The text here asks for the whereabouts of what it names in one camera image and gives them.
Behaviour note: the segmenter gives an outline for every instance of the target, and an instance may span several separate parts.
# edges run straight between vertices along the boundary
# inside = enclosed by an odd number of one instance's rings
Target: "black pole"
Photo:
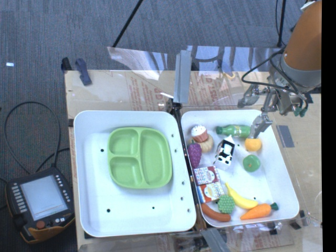
[[[122,35],[125,33],[128,25],[130,24],[132,18],[134,17],[134,15],[136,14],[138,8],[140,7],[141,3],[142,3],[143,0],[139,0],[138,3],[136,4],[134,10],[132,11],[130,17],[128,18],[127,22],[125,23],[123,29],[121,30],[119,36],[117,37],[117,39],[115,40],[114,44],[113,44],[113,48],[115,48],[119,42],[119,40],[121,39]]]
[[[281,10],[281,21],[280,21],[280,32],[279,32],[279,40],[278,40],[278,47],[282,45],[282,30],[284,28],[284,16],[285,16],[285,8],[286,8],[286,0],[282,0],[282,10]]]

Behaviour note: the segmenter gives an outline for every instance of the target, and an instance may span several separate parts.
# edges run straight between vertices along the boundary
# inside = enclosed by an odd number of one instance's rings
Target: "gray carpet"
[[[306,0],[287,0],[282,41]],[[64,78],[65,57],[73,68],[83,58],[88,69],[122,69],[106,50],[112,46],[138,0],[0,0],[0,177],[27,175],[4,140],[9,111],[24,101],[53,109],[61,124],[60,147],[68,146]],[[278,43],[282,0],[144,0],[117,47],[176,55],[187,46],[273,48]],[[8,141],[31,171],[55,150],[55,118],[39,105],[24,105],[9,117]],[[52,159],[44,165],[49,167]],[[57,166],[71,181],[68,151]],[[0,182],[0,205],[5,205]],[[73,224],[40,244],[28,245],[16,231],[7,209],[0,210],[0,250],[76,251]]]

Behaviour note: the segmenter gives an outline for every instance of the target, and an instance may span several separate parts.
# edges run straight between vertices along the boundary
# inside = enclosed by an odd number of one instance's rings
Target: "banana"
[[[227,182],[225,183],[225,186],[227,187],[227,194],[233,198],[237,206],[244,209],[252,209],[258,205],[257,201],[240,196]]]

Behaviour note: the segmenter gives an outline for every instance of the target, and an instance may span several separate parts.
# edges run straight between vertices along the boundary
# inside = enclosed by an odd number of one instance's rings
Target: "orange fruit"
[[[261,149],[261,140],[259,138],[246,138],[245,148],[247,151],[258,151]]]

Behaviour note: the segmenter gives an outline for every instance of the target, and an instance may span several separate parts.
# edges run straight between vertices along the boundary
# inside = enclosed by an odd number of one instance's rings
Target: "white tray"
[[[119,127],[149,127],[168,140],[173,165],[164,186],[133,189],[110,177],[107,145]],[[158,111],[84,111],[74,120],[80,221],[94,237],[109,237],[192,228],[196,211],[182,141],[174,117]]]
[[[251,126],[253,120],[261,112],[258,110],[212,110],[212,111],[189,111],[182,115],[181,124],[185,142],[191,138],[191,128],[201,124],[207,128],[208,133],[214,139],[214,146],[208,153],[202,153],[199,167],[213,165],[216,148],[225,135],[216,133],[216,126],[230,124]],[[259,134],[262,147],[257,152],[248,152],[245,149],[245,139],[233,138],[235,149],[232,164],[229,169],[218,169],[220,181],[224,192],[227,193],[225,182],[236,190],[241,196],[256,199],[259,203],[272,204],[276,202],[278,211],[271,211],[271,215],[264,218],[240,220],[247,210],[238,206],[231,213],[230,222],[219,222],[204,215],[204,219],[214,227],[226,227],[291,219],[299,212],[299,202],[289,177],[284,159],[282,158],[277,140],[272,127]],[[243,168],[243,158],[249,154],[257,155],[261,161],[260,168],[255,172],[247,172]],[[218,212],[215,202],[208,205]]]

